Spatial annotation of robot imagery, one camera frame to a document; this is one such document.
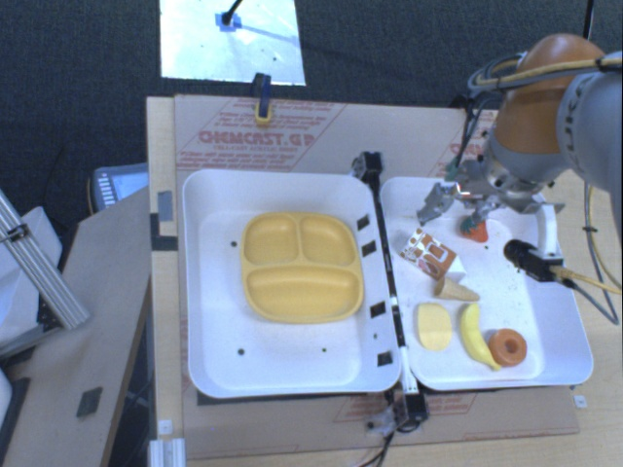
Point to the brown and white carton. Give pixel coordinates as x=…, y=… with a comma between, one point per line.
x=430, y=253

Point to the orange carrot with green top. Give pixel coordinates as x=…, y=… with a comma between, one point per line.
x=477, y=231

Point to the tan ice cream cone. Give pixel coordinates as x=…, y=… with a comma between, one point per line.
x=455, y=291

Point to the yellow banana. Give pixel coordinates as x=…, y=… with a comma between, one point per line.
x=474, y=338

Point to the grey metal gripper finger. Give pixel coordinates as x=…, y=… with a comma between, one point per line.
x=484, y=210
x=436, y=202

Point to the pale yellow bread slice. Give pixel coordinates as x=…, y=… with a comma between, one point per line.
x=433, y=326

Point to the brown cardboard board red print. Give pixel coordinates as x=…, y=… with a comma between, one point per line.
x=311, y=129

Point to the orange doughnut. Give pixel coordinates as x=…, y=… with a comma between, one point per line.
x=501, y=353

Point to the white plastic tray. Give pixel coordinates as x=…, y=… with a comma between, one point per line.
x=550, y=338
x=219, y=358

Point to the thin black and white rod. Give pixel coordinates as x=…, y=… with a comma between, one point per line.
x=389, y=270

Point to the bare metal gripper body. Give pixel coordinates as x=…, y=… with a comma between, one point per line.
x=491, y=185

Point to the yellow divided plate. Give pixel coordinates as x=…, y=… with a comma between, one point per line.
x=302, y=285

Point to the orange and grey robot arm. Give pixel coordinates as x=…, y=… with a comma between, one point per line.
x=530, y=110

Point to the black cylinder on white bracket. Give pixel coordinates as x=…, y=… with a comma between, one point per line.
x=528, y=258

